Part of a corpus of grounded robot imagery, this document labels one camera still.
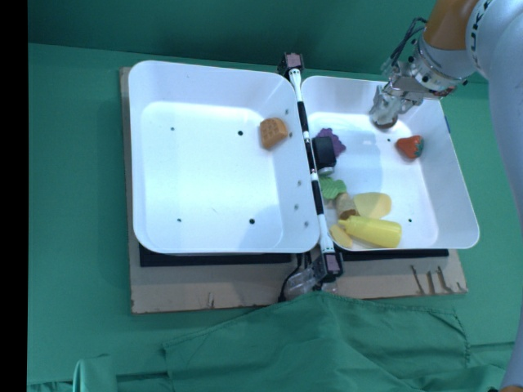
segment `red strawberry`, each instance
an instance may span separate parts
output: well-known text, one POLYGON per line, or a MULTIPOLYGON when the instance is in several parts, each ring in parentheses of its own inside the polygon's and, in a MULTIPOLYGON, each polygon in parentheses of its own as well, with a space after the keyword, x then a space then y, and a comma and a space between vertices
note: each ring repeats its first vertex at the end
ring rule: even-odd
POLYGON ((409 158, 417 158, 422 154, 424 140, 420 135, 409 138, 400 138, 396 142, 396 147, 409 158))

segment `green cloth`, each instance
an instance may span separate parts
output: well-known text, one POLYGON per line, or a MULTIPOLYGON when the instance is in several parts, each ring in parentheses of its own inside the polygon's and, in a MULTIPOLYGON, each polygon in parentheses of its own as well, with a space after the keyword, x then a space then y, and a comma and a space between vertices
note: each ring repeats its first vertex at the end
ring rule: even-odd
POLYGON ((455 313, 312 292, 164 344, 176 392, 487 391, 455 313))

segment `green wall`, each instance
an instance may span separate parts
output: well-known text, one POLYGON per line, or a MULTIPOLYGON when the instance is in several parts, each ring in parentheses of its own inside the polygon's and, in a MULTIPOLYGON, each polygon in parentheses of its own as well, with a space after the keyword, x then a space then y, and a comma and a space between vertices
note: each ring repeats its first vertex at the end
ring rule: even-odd
POLYGON ((28 0, 29 42, 379 74, 436 0, 28 0))

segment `yellow bottle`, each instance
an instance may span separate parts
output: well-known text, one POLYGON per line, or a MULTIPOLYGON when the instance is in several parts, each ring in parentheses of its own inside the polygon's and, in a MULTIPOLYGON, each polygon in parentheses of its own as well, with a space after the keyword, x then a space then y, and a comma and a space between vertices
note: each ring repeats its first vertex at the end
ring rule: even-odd
POLYGON ((401 225, 391 220, 350 216, 339 220, 338 224, 349 235, 379 247, 396 248, 401 240, 401 225))

